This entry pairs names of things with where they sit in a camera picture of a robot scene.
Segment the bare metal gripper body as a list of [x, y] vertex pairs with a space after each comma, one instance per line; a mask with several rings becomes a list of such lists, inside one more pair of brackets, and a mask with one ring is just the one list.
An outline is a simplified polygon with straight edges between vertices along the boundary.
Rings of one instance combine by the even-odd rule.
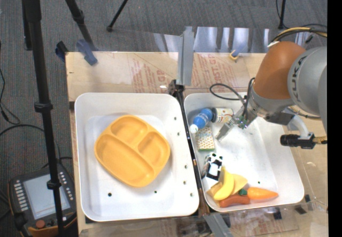
[[257, 113], [246, 106], [242, 106], [232, 117], [233, 125], [239, 128], [247, 128], [257, 117]]

